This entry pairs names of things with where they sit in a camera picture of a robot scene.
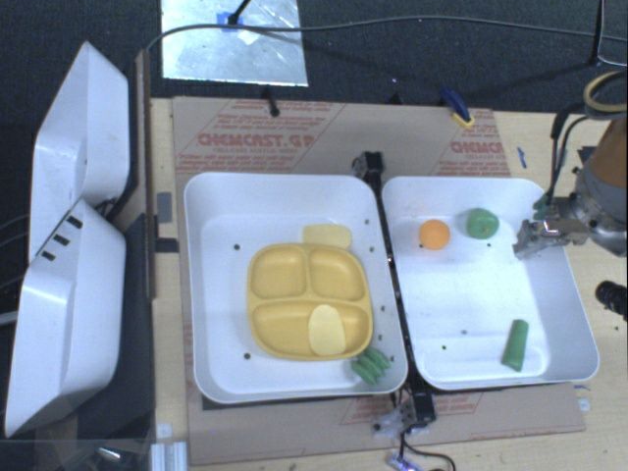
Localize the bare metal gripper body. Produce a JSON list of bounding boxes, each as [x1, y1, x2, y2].
[[538, 200, 628, 259]]

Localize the green bell pepper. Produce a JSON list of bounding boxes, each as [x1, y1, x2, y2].
[[464, 207, 500, 239]]

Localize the white plastic tray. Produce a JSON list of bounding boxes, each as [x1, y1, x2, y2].
[[183, 171, 410, 405], [381, 175, 602, 392]]

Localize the orange ball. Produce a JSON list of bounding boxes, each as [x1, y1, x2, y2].
[[418, 218, 452, 251]]

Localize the green cylinder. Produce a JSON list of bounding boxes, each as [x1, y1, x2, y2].
[[499, 318, 531, 374]]

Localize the thin black rod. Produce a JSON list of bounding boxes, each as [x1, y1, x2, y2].
[[366, 174, 424, 397]]

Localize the green pea pods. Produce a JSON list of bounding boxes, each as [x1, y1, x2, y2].
[[349, 345, 393, 387]]

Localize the pale yellow oval slice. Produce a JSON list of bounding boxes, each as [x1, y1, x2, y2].
[[307, 303, 348, 357], [300, 223, 353, 251]]

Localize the brown cardboard board red print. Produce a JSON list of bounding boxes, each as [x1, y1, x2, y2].
[[171, 96, 588, 467]]

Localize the yellow divided plate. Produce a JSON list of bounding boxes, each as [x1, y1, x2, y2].
[[245, 242, 375, 362]]

